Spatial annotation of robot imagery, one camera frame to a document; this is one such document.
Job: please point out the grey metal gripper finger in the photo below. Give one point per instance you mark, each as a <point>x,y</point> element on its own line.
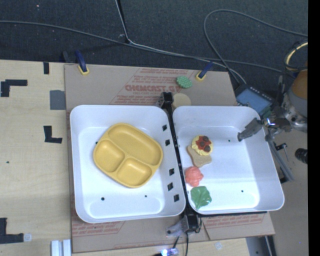
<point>250,130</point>
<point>270,137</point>

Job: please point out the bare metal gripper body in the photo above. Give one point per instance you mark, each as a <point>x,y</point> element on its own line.
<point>285,123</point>

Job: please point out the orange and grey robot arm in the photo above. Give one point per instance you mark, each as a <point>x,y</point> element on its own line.
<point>300,85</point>

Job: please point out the white plastic tray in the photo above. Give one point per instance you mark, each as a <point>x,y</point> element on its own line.
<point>235,170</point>
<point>125,205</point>

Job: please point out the yellow spaghetti with meatballs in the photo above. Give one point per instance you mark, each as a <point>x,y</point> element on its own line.
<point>202,146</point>

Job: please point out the tan bread slice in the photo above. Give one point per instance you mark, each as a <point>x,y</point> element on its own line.
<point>198,160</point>

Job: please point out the orange toy shrimp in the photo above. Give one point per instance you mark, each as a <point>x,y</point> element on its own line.
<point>193,176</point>

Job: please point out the beige round biscuit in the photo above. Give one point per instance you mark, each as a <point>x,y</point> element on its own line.
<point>182,100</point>

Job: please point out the thin black rod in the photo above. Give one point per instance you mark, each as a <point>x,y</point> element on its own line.
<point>178,155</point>

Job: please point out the green dotted biscuit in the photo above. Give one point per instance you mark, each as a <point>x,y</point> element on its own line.
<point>184,82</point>

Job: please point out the green lettuce leaf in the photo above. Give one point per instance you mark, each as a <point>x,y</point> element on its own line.
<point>200,197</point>

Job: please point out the yellow divided plate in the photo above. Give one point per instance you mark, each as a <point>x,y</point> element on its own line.
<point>127,155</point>

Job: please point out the brown cardboard board red print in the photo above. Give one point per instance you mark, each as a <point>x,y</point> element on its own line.
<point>105,85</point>

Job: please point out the black cylinder on white bracket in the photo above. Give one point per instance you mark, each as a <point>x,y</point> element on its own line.
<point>301,155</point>

